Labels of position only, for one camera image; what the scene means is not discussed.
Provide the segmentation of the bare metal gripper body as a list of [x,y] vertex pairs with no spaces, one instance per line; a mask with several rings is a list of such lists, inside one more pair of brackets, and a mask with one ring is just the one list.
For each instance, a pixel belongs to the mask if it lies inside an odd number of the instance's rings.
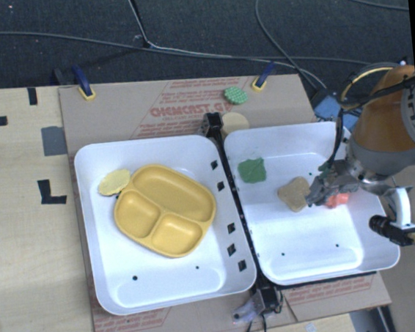
[[387,180],[393,175],[380,162],[348,158],[326,161],[323,165],[325,185],[332,193],[349,193],[362,189],[381,196],[389,189]]

